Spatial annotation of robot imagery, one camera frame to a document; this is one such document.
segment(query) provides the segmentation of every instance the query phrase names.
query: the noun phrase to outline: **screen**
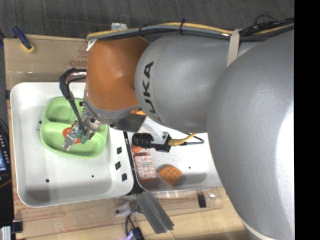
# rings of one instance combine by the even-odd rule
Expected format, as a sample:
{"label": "screen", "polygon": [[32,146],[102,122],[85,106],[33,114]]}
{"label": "screen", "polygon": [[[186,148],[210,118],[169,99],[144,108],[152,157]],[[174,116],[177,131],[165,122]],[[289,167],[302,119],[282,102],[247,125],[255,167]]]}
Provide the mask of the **screen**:
{"label": "screen", "polygon": [[6,169],[5,159],[0,149],[0,171],[4,171]]}

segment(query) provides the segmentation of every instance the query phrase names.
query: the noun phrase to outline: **black clip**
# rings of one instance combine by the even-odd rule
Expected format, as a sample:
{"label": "black clip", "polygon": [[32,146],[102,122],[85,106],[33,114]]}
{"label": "black clip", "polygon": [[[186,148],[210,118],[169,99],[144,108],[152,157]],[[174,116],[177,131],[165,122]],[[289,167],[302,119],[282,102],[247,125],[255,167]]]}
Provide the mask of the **black clip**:
{"label": "black clip", "polygon": [[181,36],[183,36],[184,34],[182,34],[182,26],[183,26],[183,24],[186,22],[186,20],[183,18],[182,20],[181,20],[181,24],[180,24],[180,28],[179,28],[179,33],[180,33],[180,35]]}
{"label": "black clip", "polygon": [[147,26],[147,24],[144,24],[143,26],[139,27],[139,35],[140,35],[140,37],[144,37],[145,36],[144,34],[141,34],[141,29],[146,27],[146,26]]}

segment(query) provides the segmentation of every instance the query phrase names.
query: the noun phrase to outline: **white strap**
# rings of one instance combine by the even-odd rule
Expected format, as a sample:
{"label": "white strap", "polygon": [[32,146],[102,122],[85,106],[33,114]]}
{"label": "white strap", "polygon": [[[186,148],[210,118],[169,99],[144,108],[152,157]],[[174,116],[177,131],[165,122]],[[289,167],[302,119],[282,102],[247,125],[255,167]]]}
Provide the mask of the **white strap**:
{"label": "white strap", "polygon": [[95,42],[97,41],[98,39],[92,39],[88,42],[88,47],[86,48],[86,51],[89,52],[90,48],[95,44]]}
{"label": "white strap", "polygon": [[235,29],[230,36],[228,58],[227,58],[227,62],[226,62],[227,67],[229,67],[229,65],[232,62],[234,62],[234,60],[236,58],[238,58],[239,43],[240,43],[240,35],[239,35],[240,30],[241,30],[241,28]]}

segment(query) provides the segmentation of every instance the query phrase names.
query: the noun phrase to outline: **yellow cable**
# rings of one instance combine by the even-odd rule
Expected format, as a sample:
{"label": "yellow cable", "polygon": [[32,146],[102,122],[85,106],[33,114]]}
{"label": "yellow cable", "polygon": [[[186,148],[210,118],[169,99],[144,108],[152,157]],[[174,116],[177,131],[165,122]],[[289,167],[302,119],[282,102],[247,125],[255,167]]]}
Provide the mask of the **yellow cable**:
{"label": "yellow cable", "polygon": [[[180,26],[181,23],[180,22],[168,22],[168,23],[159,24],[159,26],[161,26],[161,25],[164,25],[164,26]],[[258,31],[256,33],[254,33],[253,35],[257,36],[257,35],[269,33],[269,32],[280,30],[280,29],[283,29],[283,28],[286,28],[286,27],[289,27],[289,26],[292,26],[292,25],[294,25],[294,23],[289,24],[289,25],[284,25],[284,26],[271,28],[271,29],[261,30],[261,31]],[[187,23],[186,22],[186,23],[183,24],[183,26],[190,27],[190,28],[195,28],[195,29],[216,31],[216,32],[220,32],[221,35],[231,35],[234,32],[233,30],[228,30],[228,29],[223,29],[223,28],[214,27],[214,26],[208,26],[208,25],[202,25],[202,24],[198,24],[198,23]],[[88,40],[90,38],[99,37],[99,36],[102,36],[102,35],[108,35],[108,34],[117,33],[117,32],[125,32],[125,31],[130,31],[130,30],[133,30],[133,29],[134,28],[94,32],[94,33],[88,34],[86,39]]]}
{"label": "yellow cable", "polygon": [[[167,26],[180,26],[181,22],[169,22],[169,23],[163,23],[160,25],[167,25]],[[190,28],[195,28],[195,29],[202,29],[202,30],[210,30],[210,31],[217,31],[221,32],[221,34],[228,34],[231,35],[233,33],[233,30],[228,30],[228,29],[223,29],[219,27],[214,27],[214,26],[208,26],[208,25],[202,25],[198,23],[183,23],[184,27],[190,27]]]}
{"label": "yellow cable", "polygon": [[176,146],[178,146],[178,145],[181,145],[181,144],[185,143],[187,140],[193,138],[194,136],[196,136],[196,133],[192,133],[192,134],[189,135],[188,137],[181,138],[181,139],[174,139],[174,138],[172,138],[172,139],[170,139],[170,140],[168,141],[168,145],[176,147]]}

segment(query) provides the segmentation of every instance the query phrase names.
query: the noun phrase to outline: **orange object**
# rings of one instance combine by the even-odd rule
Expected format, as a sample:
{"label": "orange object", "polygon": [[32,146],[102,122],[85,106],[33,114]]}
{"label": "orange object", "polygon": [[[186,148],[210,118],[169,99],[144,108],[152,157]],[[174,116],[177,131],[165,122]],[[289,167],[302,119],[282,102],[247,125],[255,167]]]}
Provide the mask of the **orange object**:
{"label": "orange object", "polygon": [[86,95],[96,108],[124,110],[138,105],[135,73],[149,42],[140,36],[98,40],[88,53]]}
{"label": "orange object", "polygon": [[[72,125],[71,127],[69,127],[69,128],[65,128],[65,129],[62,131],[62,135],[63,135],[64,138],[66,138],[67,134],[71,132],[72,127],[73,127],[73,125]],[[80,143],[80,142],[81,142],[81,139],[78,138],[74,144],[78,144],[78,143]]]}
{"label": "orange object", "polygon": [[146,115],[146,113],[143,112],[142,110],[139,110],[139,108],[136,108],[136,109],[131,110],[130,113],[131,113],[131,114],[136,114],[136,115],[143,115],[143,116]]}
{"label": "orange object", "polygon": [[135,146],[135,145],[133,145],[132,147],[131,147],[131,151],[132,151],[132,153],[138,153],[140,150],[142,150],[143,148],[141,147],[141,146]]}
{"label": "orange object", "polygon": [[178,168],[168,165],[160,169],[158,174],[173,186],[181,176],[182,172]]}

